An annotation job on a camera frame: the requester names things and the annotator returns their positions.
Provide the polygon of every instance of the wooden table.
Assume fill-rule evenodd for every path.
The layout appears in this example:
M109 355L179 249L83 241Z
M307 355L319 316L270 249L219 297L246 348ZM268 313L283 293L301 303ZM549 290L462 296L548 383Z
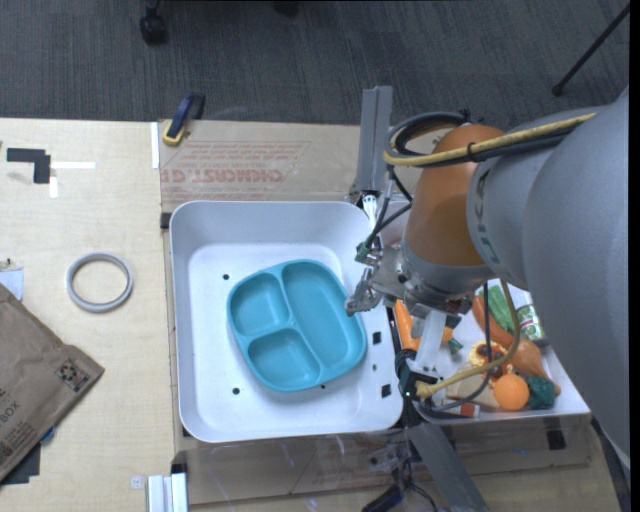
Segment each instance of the wooden table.
M352 128L356 141L357 130ZM151 124L0 119L0 140L0 254L24 265L25 306L106 368L42 447L40 475L28 484L0 487L0 510L144 511L145 493L136 477L168 474L175 454L161 192ZM51 198L48 185L33 183L32 164L6 161L8 147L44 149L52 163L94 162L96 168L57 170L57 197ZM357 147L350 157L355 169ZM133 269L131 297L109 313L79 309L65 287L69 265L92 251L117 253ZM78 290L106 300L123 282L117 270L95 264L78 275ZM474 481L491 510L617 510L601 445L595 432L587 435L588 464ZM438 501L433 482L423 486ZM317 510L360 510L382 490L194 509L306 511L314 500Z

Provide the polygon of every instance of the gray ring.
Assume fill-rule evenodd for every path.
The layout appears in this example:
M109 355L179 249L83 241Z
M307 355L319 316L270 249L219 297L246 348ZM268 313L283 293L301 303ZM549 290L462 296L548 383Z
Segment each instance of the gray ring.
M124 272L124 275L127 278L127 285L125 286L124 291L116 299L110 302L95 303L84 300L76 293L75 289L73 288L73 278L75 277L80 267L86 265L87 263L91 263L92 261L107 261L109 263L113 263ZM81 258L78 258L76 261L74 261L69 267L69 270L67 270L67 291L69 292L69 297L71 297L71 300L73 300L73 302L75 302L82 309L91 313L104 313L106 311L111 311L112 309L117 308L129 298L132 289L133 273L131 272L131 267L122 258L110 252L92 252L86 254L85 256L82 256Z

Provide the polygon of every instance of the brown package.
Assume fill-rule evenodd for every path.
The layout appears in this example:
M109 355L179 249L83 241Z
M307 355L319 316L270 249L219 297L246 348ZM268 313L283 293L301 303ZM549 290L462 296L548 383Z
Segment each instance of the brown package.
M0 284L0 482L103 372Z

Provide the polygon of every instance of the blue divided plate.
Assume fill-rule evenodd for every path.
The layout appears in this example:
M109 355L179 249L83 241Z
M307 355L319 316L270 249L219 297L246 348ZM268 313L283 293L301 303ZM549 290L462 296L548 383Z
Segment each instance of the blue divided plate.
M300 391L347 373L364 357L364 327L345 312L346 298L327 266L299 259L236 284L227 316L258 380L276 391Z

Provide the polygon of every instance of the orange fruit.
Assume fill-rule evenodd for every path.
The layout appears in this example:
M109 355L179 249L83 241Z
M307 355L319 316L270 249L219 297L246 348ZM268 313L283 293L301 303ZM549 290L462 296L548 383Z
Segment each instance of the orange fruit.
M493 396L500 407L508 411L519 411L529 400L529 386L527 382L515 373L507 373L496 380L493 386Z

